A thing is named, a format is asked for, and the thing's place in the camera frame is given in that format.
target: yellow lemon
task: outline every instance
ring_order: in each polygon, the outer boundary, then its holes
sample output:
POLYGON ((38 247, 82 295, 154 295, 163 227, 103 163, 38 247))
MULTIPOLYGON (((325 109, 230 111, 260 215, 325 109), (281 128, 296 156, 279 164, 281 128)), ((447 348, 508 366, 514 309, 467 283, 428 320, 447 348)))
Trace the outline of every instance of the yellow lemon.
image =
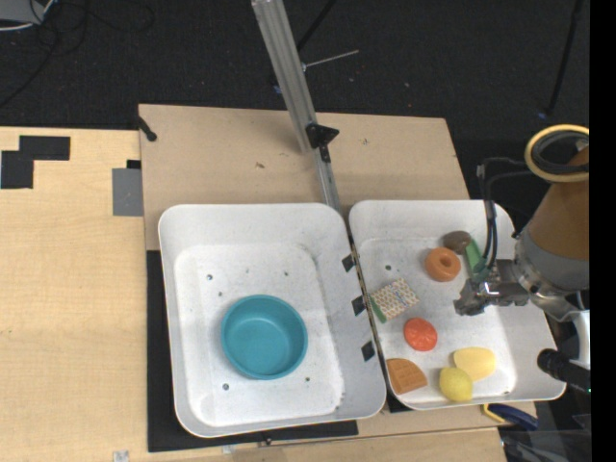
POLYGON ((473 381, 468 373, 459 368, 442 368, 439 387, 443 395, 454 402, 473 398, 473 381))

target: toy food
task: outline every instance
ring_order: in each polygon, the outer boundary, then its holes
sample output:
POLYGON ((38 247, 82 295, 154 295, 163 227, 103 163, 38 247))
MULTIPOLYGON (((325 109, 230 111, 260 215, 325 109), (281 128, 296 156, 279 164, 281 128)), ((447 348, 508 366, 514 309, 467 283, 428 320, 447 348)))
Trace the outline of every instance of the toy food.
POLYGON ((397 279, 372 293, 370 302, 378 319, 385 323, 416 305, 420 300, 404 279, 397 279))
POLYGON ((473 398, 473 381, 469 374, 460 368, 442 368, 439 388, 446 398, 454 402, 464 402, 473 398))
POLYGON ((405 394, 427 385, 427 378, 412 361, 394 358, 387 360, 387 371, 392 388, 396 394, 405 394))
POLYGON ((415 317, 404 324, 404 339, 415 350, 429 351, 436 347, 438 333, 432 323, 415 317))
POLYGON ((453 353, 453 363, 464 370, 472 381, 478 381, 490 376, 497 368, 497 358, 492 350, 486 347, 464 347, 453 353))
POLYGON ((444 246, 430 250, 423 264, 428 275, 439 282, 453 280, 462 270, 458 256, 444 246))
POLYGON ((443 237, 443 246, 462 255, 472 240, 473 237, 466 231, 451 231, 443 237))

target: blue bowl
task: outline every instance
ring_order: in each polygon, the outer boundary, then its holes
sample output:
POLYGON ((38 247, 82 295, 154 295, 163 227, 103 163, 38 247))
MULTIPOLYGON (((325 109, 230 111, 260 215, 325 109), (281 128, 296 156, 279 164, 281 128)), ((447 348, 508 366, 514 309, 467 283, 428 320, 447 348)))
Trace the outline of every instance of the blue bowl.
POLYGON ((234 303, 222 319, 222 349, 250 378, 271 380, 295 370, 308 348, 306 325, 282 299, 252 295, 234 303))

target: toy donut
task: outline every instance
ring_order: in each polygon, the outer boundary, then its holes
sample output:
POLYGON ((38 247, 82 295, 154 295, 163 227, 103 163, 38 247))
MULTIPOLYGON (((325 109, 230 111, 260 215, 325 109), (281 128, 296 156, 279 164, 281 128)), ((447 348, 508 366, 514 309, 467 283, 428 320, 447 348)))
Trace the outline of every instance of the toy donut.
POLYGON ((444 246, 430 250, 423 264, 428 275, 439 282, 455 279, 462 269, 462 264, 455 252, 444 246))

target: black carpet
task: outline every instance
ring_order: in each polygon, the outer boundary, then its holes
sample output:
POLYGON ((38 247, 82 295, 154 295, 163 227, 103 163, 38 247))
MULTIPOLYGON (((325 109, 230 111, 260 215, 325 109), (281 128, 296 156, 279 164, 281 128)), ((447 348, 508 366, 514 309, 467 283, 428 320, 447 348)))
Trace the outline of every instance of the black carpet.
MULTIPOLYGON (((328 1, 284 0, 297 39, 328 1)), ((353 50, 307 69, 317 112, 445 118, 472 198, 483 158, 590 123, 590 0, 336 0, 300 58, 353 50)), ((284 110, 270 78, 250 0, 59 0, 0 32, 0 125, 137 128, 140 103, 284 110)), ((522 226, 546 189, 502 181, 494 196, 522 226)), ((557 424, 589 409, 569 397, 557 424)))

